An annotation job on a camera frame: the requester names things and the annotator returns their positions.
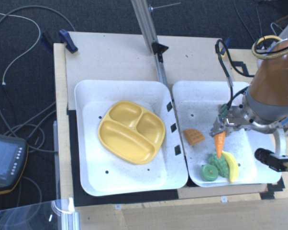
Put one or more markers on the orange carrot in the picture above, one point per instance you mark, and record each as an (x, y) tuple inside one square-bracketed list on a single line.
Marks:
[(219, 144)]

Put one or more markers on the yellow banana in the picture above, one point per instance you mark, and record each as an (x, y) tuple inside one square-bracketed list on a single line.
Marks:
[(233, 168)]

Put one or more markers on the green grapes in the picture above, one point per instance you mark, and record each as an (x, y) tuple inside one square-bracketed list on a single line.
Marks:
[(219, 165)]

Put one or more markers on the pale wood board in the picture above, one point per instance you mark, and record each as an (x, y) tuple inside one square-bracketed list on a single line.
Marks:
[(115, 61)]

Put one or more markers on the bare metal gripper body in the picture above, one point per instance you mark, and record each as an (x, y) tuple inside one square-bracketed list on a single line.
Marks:
[(239, 118)]

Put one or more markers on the black cylinder on white bracket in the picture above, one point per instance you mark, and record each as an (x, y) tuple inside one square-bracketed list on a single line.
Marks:
[(268, 158)]

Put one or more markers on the white plastic tray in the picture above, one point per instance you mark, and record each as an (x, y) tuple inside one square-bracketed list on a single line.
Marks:
[(125, 176), (201, 104)]

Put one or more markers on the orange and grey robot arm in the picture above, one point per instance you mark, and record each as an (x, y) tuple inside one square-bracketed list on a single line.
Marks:
[(270, 80)]

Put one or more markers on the brown waffle biscuit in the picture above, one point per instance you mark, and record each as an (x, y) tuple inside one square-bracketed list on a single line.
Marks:
[(193, 136)]

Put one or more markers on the yellow divided plate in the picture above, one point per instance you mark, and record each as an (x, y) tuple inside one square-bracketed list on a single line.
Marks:
[(132, 132)]

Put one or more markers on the green doughnut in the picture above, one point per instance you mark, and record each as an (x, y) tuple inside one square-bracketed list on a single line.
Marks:
[(209, 172)]

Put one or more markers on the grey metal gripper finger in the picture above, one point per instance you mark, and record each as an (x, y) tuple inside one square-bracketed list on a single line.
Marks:
[(215, 128), (229, 130)]

